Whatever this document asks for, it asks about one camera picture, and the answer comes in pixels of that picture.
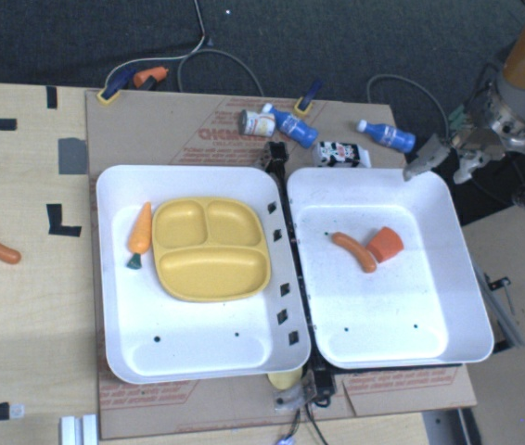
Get black block with wires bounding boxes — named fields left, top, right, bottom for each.
left=310, top=367, right=339, bottom=401
left=260, top=140, right=290, bottom=172

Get blue bottle white cap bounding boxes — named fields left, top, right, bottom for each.
left=355, top=119, right=417, bottom=154
left=262, top=102, right=320, bottom=150

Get orange carrot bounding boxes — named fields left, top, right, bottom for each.
left=125, top=201, right=154, bottom=271

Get brown cardboard board red print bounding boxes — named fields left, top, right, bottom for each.
left=84, top=89, right=479, bottom=441

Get cow print milk carton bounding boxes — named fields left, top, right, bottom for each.
left=312, top=140, right=373, bottom=170

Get yellow divided plate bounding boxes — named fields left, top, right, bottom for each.
left=151, top=197, right=273, bottom=303

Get white plastic tray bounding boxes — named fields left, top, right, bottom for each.
left=95, top=164, right=313, bottom=386
left=286, top=166, right=496, bottom=371

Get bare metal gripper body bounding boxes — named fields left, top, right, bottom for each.
left=449, top=100, right=525, bottom=162

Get white can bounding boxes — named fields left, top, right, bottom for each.
left=238, top=108, right=277, bottom=139

